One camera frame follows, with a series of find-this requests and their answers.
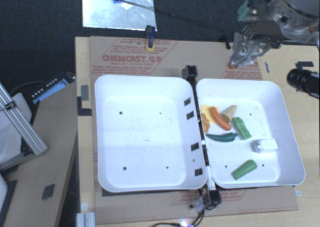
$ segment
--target black cylinder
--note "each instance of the black cylinder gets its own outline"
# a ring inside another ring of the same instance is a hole
[[[290,86],[319,98],[319,74],[307,69],[292,69],[287,77]]]

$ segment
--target dark floor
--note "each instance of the dark floor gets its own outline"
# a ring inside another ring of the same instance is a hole
[[[217,41],[226,35],[232,41],[234,32],[244,26],[237,22],[237,9],[243,1],[153,0],[156,38]],[[82,27],[82,0],[0,0],[0,82],[11,91],[61,72],[74,73],[75,37],[91,35],[142,37],[143,32]],[[25,86],[20,91],[32,89]],[[76,173],[75,165],[60,227],[74,226]]]

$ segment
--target silver sheet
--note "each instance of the silver sheet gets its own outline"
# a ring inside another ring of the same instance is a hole
[[[143,31],[156,26],[153,0],[82,0],[83,26]]]

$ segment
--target orange carrot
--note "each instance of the orange carrot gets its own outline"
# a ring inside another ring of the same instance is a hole
[[[215,107],[210,108],[210,113],[214,121],[224,130],[229,131],[231,129],[231,125],[229,125],[218,113]]]

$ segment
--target white tray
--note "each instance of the white tray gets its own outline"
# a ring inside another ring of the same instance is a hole
[[[223,188],[297,185],[305,170],[282,93],[268,81],[203,79],[200,105],[237,105],[252,138],[229,143],[205,137],[211,175]],[[95,83],[98,179],[110,192],[190,190],[207,172],[190,84],[176,77],[104,75]],[[223,134],[211,124],[210,134]],[[254,140],[276,139],[259,154]],[[231,172],[246,160],[257,169],[238,180]]]

